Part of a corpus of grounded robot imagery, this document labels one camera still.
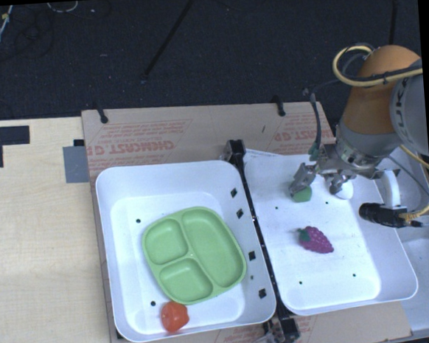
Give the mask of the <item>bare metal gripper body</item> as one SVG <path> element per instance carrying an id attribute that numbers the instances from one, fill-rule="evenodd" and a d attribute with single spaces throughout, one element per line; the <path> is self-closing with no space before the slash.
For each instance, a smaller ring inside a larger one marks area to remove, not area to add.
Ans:
<path id="1" fill-rule="evenodd" d="M 363 176 L 372 178 L 381 163 L 379 157 L 372 157 L 355 151 L 346 145 L 340 149 L 335 145 L 324 145 L 319 149 L 316 161 L 317 172 L 321 175 L 338 174 L 344 177 Z"/>

